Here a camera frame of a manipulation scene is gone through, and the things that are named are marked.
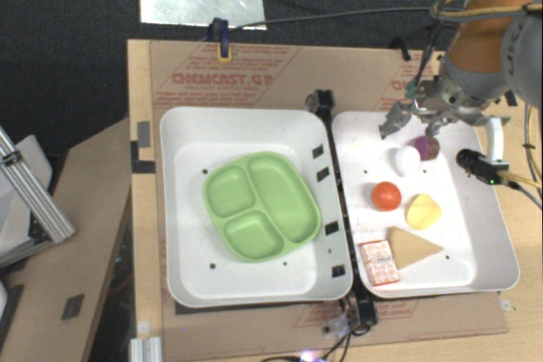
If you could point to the green divided plate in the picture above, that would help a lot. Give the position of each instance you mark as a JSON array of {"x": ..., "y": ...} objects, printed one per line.
[{"x": 271, "y": 191}]

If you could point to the orange and white carton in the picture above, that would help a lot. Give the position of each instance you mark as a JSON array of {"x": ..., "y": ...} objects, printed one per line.
[{"x": 379, "y": 263}]

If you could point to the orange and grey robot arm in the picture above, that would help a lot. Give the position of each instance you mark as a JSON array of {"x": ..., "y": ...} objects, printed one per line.
[{"x": 483, "y": 25}]

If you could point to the red toy tomato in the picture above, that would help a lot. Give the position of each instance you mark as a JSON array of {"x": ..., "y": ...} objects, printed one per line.
[{"x": 386, "y": 196}]

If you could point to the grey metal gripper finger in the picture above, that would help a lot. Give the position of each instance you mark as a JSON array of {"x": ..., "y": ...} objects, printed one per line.
[
  {"x": 393, "y": 120},
  {"x": 437, "y": 127}
]

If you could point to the black cylinder on white bracket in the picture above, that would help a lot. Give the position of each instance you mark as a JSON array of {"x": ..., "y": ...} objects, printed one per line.
[{"x": 479, "y": 165}]

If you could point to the yellow toy lemon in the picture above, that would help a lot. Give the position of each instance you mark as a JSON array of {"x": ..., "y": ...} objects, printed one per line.
[{"x": 423, "y": 212}]

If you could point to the brown cardboard board red print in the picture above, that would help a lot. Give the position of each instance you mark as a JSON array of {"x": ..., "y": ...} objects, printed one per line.
[{"x": 254, "y": 72}]

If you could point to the thin black rod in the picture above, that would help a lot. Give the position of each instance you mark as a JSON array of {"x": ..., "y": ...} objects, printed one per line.
[{"x": 342, "y": 191}]

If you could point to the tan toy pizza slice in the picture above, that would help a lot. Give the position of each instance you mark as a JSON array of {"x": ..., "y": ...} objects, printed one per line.
[{"x": 409, "y": 248}]

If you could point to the white plastic tray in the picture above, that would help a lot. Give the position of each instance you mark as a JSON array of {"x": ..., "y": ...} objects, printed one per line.
[
  {"x": 191, "y": 203},
  {"x": 466, "y": 250}
]

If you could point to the purple toy onion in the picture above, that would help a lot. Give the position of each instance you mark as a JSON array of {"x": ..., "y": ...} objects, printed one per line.
[{"x": 428, "y": 147}]

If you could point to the white toy egg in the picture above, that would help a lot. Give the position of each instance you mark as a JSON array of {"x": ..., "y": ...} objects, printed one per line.
[{"x": 407, "y": 161}]

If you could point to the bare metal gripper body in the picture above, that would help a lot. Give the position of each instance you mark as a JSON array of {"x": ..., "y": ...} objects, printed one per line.
[{"x": 450, "y": 105}]

